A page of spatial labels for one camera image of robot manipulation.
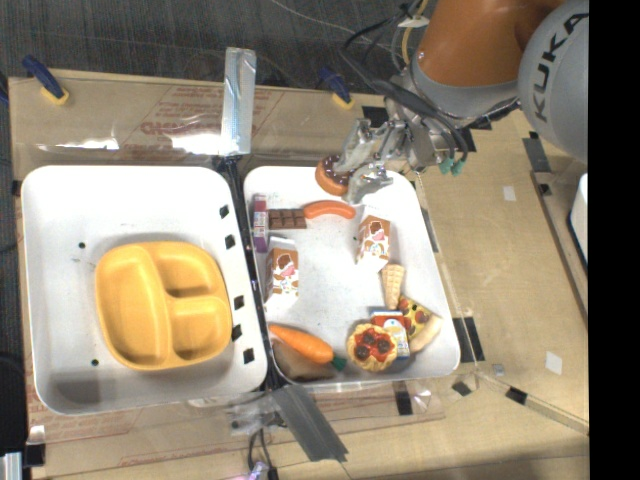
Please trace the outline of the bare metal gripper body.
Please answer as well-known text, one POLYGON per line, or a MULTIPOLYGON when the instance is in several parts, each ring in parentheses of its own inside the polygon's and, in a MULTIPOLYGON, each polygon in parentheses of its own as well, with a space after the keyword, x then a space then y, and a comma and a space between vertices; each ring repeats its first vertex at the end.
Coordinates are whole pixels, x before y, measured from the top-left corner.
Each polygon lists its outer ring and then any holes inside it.
POLYGON ((373 155, 388 170, 423 171, 438 166, 449 171, 454 160, 454 139, 431 118, 388 120, 373 132, 373 155))

